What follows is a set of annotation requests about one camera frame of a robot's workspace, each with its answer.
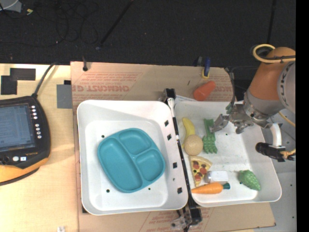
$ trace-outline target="robotic arm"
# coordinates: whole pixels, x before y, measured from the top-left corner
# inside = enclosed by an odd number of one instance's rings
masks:
[[[261,47],[272,50],[263,58],[256,53]],[[261,64],[244,94],[243,103],[234,104],[232,101],[227,107],[229,115],[220,114],[210,130],[221,130],[231,122],[237,127],[236,133],[240,134],[246,127],[256,124],[263,129],[270,129],[273,136],[273,144],[256,145],[259,153],[278,161],[294,160],[292,155],[295,153],[287,153],[281,145],[280,125],[267,120],[284,108],[295,114],[295,51],[262,44],[253,49],[253,55]]]

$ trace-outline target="banana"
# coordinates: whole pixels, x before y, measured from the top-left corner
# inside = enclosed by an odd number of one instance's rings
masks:
[[[184,138],[185,141],[188,136],[195,134],[195,126],[192,123],[192,121],[186,117],[183,117],[183,126],[185,128],[185,138]]]

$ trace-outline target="toy carrot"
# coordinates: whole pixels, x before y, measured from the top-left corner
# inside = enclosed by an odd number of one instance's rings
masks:
[[[194,188],[191,190],[192,193],[199,194],[217,194],[222,192],[223,189],[230,189],[231,186],[227,182],[224,185],[221,185],[219,182],[212,182],[209,184],[202,185],[200,187]]]

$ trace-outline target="screen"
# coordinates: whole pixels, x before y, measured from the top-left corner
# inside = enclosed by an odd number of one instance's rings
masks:
[[[0,107],[0,151],[35,146],[28,105]]]

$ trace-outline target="white wire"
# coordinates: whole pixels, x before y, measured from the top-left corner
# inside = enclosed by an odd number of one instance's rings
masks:
[[[13,2],[11,5],[9,5],[9,6],[5,7],[5,8],[3,8],[3,9],[6,10],[6,9],[8,9],[8,8],[10,8],[10,7],[12,7],[12,6],[14,6],[18,1],[19,1],[19,0],[16,0],[16,1]]]

